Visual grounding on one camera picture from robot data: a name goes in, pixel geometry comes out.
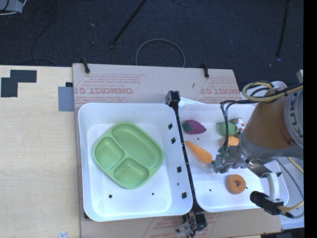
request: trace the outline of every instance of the green plate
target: green plate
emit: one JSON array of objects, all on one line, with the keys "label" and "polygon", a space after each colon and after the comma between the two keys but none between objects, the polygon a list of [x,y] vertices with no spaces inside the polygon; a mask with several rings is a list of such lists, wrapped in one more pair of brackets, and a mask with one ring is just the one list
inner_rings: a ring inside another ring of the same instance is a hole
[{"label": "green plate", "polygon": [[119,122],[108,129],[93,149],[97,165],[123,188],[145,184],[162,165],[161,146],[131,122]]}]

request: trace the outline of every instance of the toy carrot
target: toy carrot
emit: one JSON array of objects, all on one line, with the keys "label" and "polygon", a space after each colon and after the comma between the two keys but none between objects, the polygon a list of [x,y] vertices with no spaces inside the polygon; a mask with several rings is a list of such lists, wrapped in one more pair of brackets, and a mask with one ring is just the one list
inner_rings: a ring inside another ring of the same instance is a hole
[{"label": "toy carrot", "polygon": [[192,150],[192,152],[204,163],[208,164],[212,162],[212,155],[203,149],[202,147],[195,145],[192,142],[185,141],[186,145],[189,147],[189,149]]}]

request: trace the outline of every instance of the cardboard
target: cardboard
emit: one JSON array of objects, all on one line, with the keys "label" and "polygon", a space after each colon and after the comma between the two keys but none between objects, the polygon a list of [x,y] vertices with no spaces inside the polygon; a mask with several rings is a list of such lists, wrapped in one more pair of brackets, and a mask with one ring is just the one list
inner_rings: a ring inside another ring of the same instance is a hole
[{"label": "cardboard", "polygon": [[[152,67],[131,65],[73,64],[74,107],[76,120],[80,223],[82,238],[176,238],[175,227],[182,216],[94,222],[85,218],[82,198],[81,152],[78,110],[89,102],[162,103],[169,91],[202,103],[240,100],[240,91],[232,70],[209,69],[209,78],[200,68]],[[277,233],[278,216],[263,209],[204,213],[208,226],[196,238],[224,238]]]}]

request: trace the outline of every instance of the light wood surface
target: light wood surface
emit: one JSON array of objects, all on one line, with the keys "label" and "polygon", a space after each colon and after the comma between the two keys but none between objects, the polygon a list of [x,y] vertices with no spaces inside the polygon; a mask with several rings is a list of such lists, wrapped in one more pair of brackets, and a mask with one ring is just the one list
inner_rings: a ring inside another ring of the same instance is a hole
[{"label": "light wood surface", "polygon": [[0,98],[0,237],[80,237],[74,112],[58,111],[58,87],[71,67],[1,66],[37,70],[18,83],[18,97]]}]

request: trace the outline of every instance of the brown donut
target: brown donut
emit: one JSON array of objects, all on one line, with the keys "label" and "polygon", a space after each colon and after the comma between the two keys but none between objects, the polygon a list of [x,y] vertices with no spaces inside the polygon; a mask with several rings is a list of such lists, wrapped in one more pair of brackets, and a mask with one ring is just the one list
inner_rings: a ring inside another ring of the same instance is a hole
[{"label": "brown donut", "polygon": [[227,189],[232,194],[239,194],[246,188],[246,181],[240,175],[230,175],[226,181]]}]

